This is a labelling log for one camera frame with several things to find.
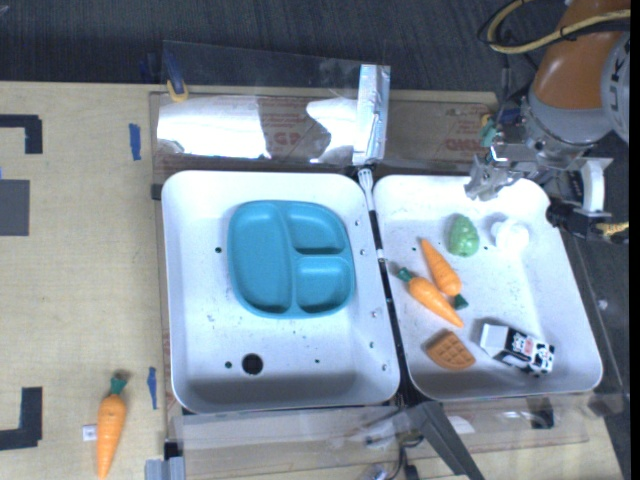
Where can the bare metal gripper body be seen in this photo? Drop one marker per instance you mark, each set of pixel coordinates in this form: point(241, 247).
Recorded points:
point(542, 152)

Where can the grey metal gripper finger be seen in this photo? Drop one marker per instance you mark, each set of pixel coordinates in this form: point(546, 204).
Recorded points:
point(477, 182)
point(500, 183)

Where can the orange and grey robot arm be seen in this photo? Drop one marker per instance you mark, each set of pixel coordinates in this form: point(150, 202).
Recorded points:
point(575, 73)

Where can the small white bottle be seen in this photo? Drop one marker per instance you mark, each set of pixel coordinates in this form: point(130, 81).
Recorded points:
point(511, 235)

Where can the green toy pepper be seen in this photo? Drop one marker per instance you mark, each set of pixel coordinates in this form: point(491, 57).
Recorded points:
point(463, 238)

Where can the orange carrot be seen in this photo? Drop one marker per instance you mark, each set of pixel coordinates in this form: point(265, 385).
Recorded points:
point(431, 295)
point(441, 269)
point(110, 423)

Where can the white plastic tray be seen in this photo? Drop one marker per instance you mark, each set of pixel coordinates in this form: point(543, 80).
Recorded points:
point(200, 278)
point(540, 288)

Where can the white cow print carton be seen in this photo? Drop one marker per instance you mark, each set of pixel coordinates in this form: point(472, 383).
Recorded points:
point(522, 349)

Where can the orange waffle biscuit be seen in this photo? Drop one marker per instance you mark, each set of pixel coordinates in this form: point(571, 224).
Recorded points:
point(450, 352)

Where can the blue divided plate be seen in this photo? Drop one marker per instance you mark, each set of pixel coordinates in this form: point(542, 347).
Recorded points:
point(260, 263)

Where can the black cylinder on white bracket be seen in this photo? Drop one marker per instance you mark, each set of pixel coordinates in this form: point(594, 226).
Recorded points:
point(594, 185)

